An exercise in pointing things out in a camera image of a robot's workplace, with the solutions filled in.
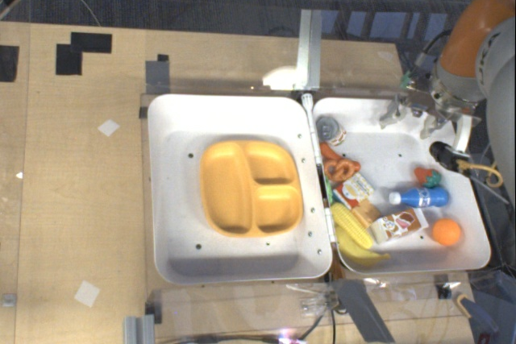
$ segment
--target orange divided plate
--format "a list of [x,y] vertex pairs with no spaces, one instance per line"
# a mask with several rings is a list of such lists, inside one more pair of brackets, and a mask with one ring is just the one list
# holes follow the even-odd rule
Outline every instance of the orange divided plate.
[[303,215],[301,185],[292,156],[263,141],[225,141],[201,159],[206,219],[232,237],[265,237],[292,230]]

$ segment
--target brown pretzel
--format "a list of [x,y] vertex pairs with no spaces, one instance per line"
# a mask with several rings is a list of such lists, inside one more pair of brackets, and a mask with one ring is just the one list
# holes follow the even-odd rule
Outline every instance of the brown pretzel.
[[360,164],[354,160],[325,160],[324,173],[329,180],[344,182],[360,170]]

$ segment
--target yellow cable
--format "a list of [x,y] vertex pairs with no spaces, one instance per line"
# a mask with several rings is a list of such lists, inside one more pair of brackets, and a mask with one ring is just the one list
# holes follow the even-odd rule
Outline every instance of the yellow cable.
[[[482,171],[487,171],[489,174],[487,175],[487,179],[485,180],[485,183],[490,188],[500,188],[503,185],[503,176],[501,176],[501,173],[495,169],[497,163],[493,163],[490,167],[480,164],[470,164],[468,161],[465,160],[457,160],[457,166],[460,170],[465,171],[466,169],[480,169]],[[491,176],[495,175],[497,180],[495,182],[491,181]]]

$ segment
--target table surface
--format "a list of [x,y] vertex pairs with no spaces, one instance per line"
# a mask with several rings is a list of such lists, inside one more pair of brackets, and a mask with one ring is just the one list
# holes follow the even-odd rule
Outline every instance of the table surface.
[[[82,76],[57,76],[56,45],[69,44],[72,31],[112,34],[112,53],[85,53]],[[296,64],[298,40],[0,23],[0,44],[20,48],[16,82],[0,83],[0,155],[7,160],[0,165],[0,292],[18,296],[15,307],[0,308],[0,341],[122,342],[123,318],[144,314],[149,285],[174,294],[147,265],[139,119],[145,62],[169,55],[172,83],[259,85],[270,70]],[[322,42],[321,70],[323,82],[348,88],[396,88],[401,74],[393,45],[336,40]],[[119,125],[109,137],[98,130],[107,120]],[[467,288],[465,274],[454,277]],[[98,288],[91,307],[74,299],[83,281]],[[431,276],[404,282],[434,288]],[[425,294],[378,305],[391,314],[387,326],[397,342],[471,342],[454,305]],[[278,307],[275,300],[265,294],[254,305],[267,311]],[[220,319],[231,314],[231,301],[218,305]],[[339,342],[360,341],[349,316],[337,322]],[[322,325],[313,342],[331,341],[329,321]]]

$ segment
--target orange fruit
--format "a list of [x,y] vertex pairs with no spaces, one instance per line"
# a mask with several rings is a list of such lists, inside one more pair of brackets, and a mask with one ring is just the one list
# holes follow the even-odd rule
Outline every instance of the orange fruit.
[[462,230],[450,218],[439,219],[432,228],[432,238],[441,245],[453,245],[459,241]]

